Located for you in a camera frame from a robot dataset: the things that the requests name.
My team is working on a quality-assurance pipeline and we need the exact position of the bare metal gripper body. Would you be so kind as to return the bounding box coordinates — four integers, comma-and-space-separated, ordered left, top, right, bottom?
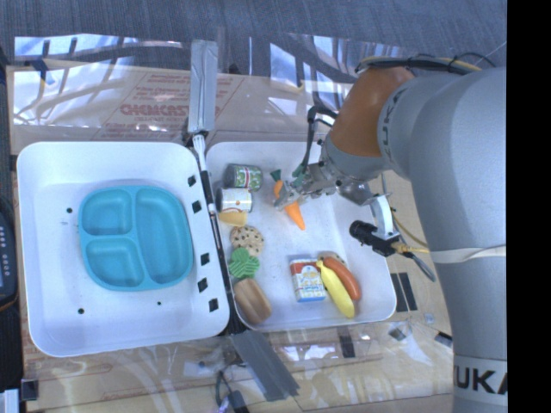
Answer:
295, 161, 374, 207

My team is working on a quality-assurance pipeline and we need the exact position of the orange carrot with green top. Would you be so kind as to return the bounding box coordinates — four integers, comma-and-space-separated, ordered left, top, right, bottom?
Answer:
269, 169, 307, 232

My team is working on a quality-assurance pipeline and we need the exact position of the white plastic tray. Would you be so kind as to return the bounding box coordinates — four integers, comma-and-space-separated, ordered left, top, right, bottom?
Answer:
15, 140, 231, 358
205, 140, 398, 333

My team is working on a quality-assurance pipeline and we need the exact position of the green can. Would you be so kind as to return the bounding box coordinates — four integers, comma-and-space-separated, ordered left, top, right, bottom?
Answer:
223, 163, 263, 193

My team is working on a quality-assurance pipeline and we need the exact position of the white can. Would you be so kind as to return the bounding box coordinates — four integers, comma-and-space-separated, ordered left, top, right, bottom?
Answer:
214, 187, 253, 214

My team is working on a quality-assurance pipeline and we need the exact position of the chocolate chip biscuit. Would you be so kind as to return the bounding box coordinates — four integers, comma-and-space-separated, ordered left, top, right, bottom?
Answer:
229, 225, 265, 258

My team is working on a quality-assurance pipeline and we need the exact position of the yellow cheese wedge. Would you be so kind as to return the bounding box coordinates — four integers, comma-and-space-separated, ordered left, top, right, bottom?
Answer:
218, 210, 250, 228

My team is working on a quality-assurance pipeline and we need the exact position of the green broccoli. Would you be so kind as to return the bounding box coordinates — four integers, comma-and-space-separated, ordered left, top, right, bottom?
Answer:
227, 247, 262, 280

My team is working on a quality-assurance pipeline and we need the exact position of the thin black and white rod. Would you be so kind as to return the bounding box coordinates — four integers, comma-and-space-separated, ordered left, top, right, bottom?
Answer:
191, 133, 237, 317

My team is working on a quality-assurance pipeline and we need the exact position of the red and white carton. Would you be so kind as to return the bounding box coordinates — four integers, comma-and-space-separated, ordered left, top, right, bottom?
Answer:
288, 255, 327, 304

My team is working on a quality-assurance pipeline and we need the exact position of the brown cardboard board, red print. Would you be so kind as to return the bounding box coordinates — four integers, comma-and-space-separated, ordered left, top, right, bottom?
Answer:
6, 64, 454, 413

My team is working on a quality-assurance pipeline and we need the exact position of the orange sausage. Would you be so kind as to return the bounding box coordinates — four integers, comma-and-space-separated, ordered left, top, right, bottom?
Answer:
321, 256, 362, 302

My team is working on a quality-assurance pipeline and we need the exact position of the brown bread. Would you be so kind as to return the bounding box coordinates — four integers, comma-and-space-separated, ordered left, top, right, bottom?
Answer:
232, 277, 274, 326

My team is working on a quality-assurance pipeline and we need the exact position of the yellow banana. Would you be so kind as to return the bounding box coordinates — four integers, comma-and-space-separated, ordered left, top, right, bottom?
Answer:
315, 259, 356, 320

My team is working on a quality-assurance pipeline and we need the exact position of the blue divided plate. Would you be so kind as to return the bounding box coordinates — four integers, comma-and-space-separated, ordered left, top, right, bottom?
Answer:
77, 184, 195, 293

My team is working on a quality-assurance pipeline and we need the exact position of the black cylinder on white bracket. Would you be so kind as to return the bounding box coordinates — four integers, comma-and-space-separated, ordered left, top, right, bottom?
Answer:
349, 193, 401, 258

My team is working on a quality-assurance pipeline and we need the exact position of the black block with thin wires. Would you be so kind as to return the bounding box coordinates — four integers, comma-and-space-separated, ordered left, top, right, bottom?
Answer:
226, 388, 250, 413

